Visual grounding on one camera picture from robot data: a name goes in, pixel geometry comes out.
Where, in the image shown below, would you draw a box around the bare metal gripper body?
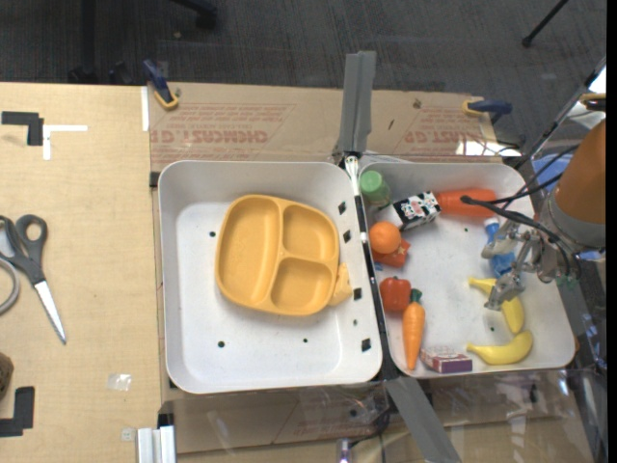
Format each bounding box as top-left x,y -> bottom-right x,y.
515,230 -> 581,285

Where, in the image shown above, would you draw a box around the blue bottle with white cap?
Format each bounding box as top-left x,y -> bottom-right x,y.
481,216 -> 518,280

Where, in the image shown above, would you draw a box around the yellow banana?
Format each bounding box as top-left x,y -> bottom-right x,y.
466,330 -> 534,367
468,277 -> 525,336

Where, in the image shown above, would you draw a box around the white plastic tray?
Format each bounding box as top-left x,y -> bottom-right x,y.
157,160 -> 384,395
359,161 -> 577,380

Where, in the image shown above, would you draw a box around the orange bottle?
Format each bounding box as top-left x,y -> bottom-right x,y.
436,188 -> 498,219

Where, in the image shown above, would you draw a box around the black and white cow-print carton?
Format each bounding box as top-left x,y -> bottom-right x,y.
392,190 -> 443,232

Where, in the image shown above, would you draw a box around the purple and pink box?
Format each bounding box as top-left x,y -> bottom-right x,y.
418,345 -> 474,375

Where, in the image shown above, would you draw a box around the orange carrot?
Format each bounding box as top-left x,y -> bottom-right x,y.
401,287 -> 427,371

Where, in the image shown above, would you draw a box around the red packet with yellow star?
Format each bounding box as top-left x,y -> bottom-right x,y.
370,238 -> 412,269

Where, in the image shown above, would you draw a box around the red toy bell pepper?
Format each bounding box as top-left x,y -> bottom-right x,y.
378,276 -> 413,313

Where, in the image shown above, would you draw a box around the orange toy fruit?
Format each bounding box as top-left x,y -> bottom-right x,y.
368,220 -> 403,255

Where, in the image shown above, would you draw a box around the green bottle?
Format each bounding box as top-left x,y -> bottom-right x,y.
359,170 -> 392,207

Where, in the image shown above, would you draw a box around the yellow toy cheese slice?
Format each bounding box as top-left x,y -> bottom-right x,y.
329,261 -> 354,307

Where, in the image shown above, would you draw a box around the brown cardboard board red print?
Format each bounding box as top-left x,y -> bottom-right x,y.
147,82 -> 595,456

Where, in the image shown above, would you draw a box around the black stand leg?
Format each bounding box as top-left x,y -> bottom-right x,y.
522,0 -> 600,49

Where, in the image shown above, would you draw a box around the orange divided plate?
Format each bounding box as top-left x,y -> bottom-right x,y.
214,193 -> 341,318

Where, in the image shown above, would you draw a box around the black office chair base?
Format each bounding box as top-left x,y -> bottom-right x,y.
0,0 -> 218,85

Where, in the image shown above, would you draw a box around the brown round object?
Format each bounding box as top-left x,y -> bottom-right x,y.
0,351 -> 15,400

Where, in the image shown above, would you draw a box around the grey-handled scissors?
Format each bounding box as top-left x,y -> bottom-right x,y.
0,213 -> 67,346

